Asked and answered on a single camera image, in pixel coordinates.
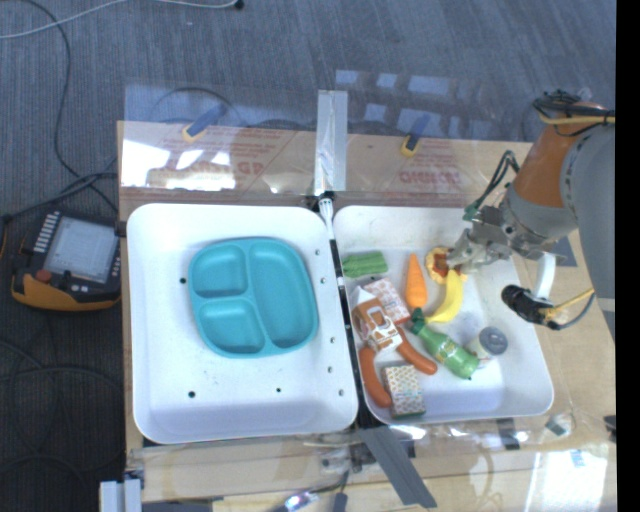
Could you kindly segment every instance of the small cup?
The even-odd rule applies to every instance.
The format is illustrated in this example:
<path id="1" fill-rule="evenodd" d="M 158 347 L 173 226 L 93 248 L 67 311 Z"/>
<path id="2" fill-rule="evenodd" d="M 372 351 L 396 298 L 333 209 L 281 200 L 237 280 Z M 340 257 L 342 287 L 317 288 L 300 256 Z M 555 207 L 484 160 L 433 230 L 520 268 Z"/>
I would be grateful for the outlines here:
<path id="1" fill-rule="evenodd" d="M 508 346 L 509 341 L 504 333 L 497 327 L 489 326 L 482 329 L 465 348 L 480 360 L 478 365 L 480 370 L 486 367 L 494 357 L 503 354 Z"/>

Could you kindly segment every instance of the gray carpet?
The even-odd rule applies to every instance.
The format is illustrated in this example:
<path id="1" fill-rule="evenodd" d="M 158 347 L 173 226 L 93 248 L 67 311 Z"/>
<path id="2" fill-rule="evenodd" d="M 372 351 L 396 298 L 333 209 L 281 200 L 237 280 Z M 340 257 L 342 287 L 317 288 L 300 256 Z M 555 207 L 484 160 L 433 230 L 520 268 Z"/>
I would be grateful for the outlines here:
<path id="1" fill-rule="evenodd" d="M 192 119 L 203 89 L 233 123 L 309 129 L 317 90 L 345 89 L 353 131 L 403 133 L 427 110 L 427 136 L 482 140 L 535 140 L 531 101 L 556 89 L 615 108 L 615 0 L 130 0 L 7 37 L 96 5 L 0 1 L 0 214 L 115 171 L 116 121 Z M 201 90 L 171 93 L 185 85 Z M 115 217 L 116 181 L 59 205 Z M 124 467 L 122 312 L 13 300 L 12 256 L 43 211 L 13 218 L 0 260 L 0 510 L 88 512 Z"/>

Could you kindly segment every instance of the device screen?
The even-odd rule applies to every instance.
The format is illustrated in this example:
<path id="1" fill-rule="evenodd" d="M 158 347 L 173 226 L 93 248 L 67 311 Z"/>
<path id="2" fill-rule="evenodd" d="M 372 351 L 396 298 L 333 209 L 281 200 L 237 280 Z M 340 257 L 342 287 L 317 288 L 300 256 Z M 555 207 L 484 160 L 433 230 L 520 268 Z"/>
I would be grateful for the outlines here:
<path id="1" fill-rule="evenodd" d="M 112 227 L 62 217 L 44 263 L 50 272 L 106 283 L 118 243 Z"/>

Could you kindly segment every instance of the cracker box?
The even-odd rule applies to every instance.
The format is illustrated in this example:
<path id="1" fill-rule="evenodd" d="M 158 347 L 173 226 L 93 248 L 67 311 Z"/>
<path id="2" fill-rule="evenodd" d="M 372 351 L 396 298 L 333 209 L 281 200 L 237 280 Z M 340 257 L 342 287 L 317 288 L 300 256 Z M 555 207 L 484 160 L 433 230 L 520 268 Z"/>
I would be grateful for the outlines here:
<path id="1" fill-rule="evenodd" d="M 413 365 L 387 366 L 382 369 L 382 383 L 391 395 L 391 416 L 419 416 L 427 412 L 424 397 Z"/>
<path id="2" fill-rule="evenodd" d="M 376 352 L 395 350 L 402 343 L 402 336 L 380 300 L 360 286 L 351 299 L 355 303 L 351 310 L 353 325 L 362 341 Z"/>
<path id="3" fill-rule="evenodd" d="M 394 324 L 400 325 L 411 318 L 409 308 L 388 277 L 366 284 L 363 288 L 380 300 Z"/>

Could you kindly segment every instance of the gray strap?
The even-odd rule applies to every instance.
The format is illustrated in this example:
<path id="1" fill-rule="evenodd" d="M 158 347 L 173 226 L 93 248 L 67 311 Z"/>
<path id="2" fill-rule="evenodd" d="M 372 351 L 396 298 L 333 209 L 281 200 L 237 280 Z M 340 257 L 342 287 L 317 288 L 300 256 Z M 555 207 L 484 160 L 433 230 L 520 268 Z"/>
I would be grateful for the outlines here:
<path id="1" fill-rule="evenodd" d="M 389 427 L 385 425 L 360 429 L 358 434 L 380 464 L 404 505 L 418 504 L 424 508 L 438 506 Z"/>

